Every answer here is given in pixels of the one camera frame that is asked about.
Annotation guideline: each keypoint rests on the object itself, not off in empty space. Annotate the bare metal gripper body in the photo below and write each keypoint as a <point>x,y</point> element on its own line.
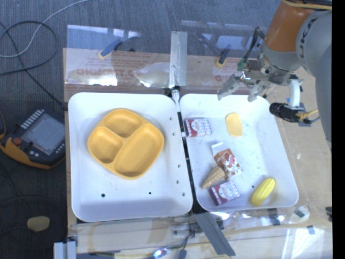
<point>258,73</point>

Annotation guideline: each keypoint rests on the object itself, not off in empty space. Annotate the tan ice cream cone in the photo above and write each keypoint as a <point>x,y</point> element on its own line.
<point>214,177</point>

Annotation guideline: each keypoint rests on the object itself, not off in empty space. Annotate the red and white carton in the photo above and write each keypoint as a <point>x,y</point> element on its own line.
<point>224,193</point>
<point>198,127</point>

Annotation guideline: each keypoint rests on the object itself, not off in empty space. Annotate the brown cardboard board red print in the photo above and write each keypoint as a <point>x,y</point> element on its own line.
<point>304,171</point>

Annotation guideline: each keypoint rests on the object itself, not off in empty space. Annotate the black cylinder on white bracket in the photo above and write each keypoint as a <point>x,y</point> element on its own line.
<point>281,110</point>

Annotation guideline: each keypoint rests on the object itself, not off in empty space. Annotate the yellow divided plate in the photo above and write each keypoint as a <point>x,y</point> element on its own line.
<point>134,150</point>

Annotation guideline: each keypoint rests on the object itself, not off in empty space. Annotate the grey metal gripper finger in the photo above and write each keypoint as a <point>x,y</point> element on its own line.
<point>229,86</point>
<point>254,92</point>

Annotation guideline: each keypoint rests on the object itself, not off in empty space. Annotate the yellow corn cob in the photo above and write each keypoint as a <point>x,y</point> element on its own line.
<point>263,191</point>

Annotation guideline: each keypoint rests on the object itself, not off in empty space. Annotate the brown and white carton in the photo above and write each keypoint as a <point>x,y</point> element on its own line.
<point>230,162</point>

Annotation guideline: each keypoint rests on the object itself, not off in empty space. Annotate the pale yellow cheese slice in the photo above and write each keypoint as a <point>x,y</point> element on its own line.
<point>233,124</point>

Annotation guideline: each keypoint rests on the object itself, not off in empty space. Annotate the pale yellow oval object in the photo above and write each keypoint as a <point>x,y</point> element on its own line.
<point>38,223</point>

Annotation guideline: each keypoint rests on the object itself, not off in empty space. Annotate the white plastic tray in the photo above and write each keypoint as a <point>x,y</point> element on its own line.
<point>129,198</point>
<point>258,155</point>

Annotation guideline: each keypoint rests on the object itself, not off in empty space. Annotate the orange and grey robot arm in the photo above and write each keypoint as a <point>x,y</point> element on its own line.
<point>285,23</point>

